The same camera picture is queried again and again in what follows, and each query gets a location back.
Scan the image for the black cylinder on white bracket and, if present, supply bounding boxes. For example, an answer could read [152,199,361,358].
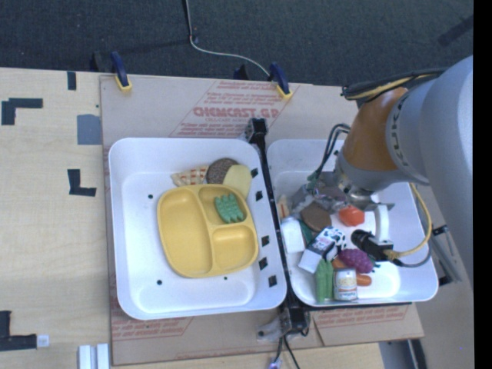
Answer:
[350,202,395,263]

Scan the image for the orange toy carrot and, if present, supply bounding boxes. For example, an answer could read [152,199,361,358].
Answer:
[331,258,373,287]

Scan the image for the dark green toy food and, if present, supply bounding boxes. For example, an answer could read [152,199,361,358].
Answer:
[298,220,314,246]

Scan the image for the purple toy grapes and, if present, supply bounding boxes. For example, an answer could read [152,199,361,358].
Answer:
[337,248,374,274]

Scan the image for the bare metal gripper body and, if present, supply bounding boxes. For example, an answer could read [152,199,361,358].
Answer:
[291,171,395,213]

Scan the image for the white plastic tray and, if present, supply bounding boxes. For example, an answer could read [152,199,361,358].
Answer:
[108,137,288,321]
[266,138,440,308]

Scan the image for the cow print milk carton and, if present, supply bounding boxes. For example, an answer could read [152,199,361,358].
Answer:
[298,226,347,274]

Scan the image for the brown round biscuit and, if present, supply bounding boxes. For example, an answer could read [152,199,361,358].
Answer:
[205,158,239,185]

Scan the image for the pale yellow toy slice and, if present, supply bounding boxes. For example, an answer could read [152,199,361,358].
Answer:
[222,164,253,200]

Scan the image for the green toy waffle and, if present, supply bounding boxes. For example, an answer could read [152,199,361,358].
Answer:
[214,193,247,224]

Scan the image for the white plastic bottle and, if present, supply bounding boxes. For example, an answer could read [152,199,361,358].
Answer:
[280,216,307,254]

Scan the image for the small can yellow label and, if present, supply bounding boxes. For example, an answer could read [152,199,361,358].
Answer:
[332,268,359,302]

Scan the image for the yellow divided plate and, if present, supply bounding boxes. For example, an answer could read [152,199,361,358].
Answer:
[156,183,260,279]

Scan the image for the brown round toy patty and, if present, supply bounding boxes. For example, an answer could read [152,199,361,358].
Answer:
[299,201,332,233]

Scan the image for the orange toy pepper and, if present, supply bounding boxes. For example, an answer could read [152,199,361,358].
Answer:
[337,204,365,228]

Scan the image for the black block with thin wires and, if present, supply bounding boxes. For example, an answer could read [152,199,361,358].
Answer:
[286,304,311,333]
[245,117,269,145]

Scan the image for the brown cardboard board red print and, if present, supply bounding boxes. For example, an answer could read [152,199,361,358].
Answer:
[98,74,426,367]

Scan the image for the thin black rod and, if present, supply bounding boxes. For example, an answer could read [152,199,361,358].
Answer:
[251,132,304,322]

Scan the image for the beige and red toy food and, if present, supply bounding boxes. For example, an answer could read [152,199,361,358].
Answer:
[276,194,291,219]

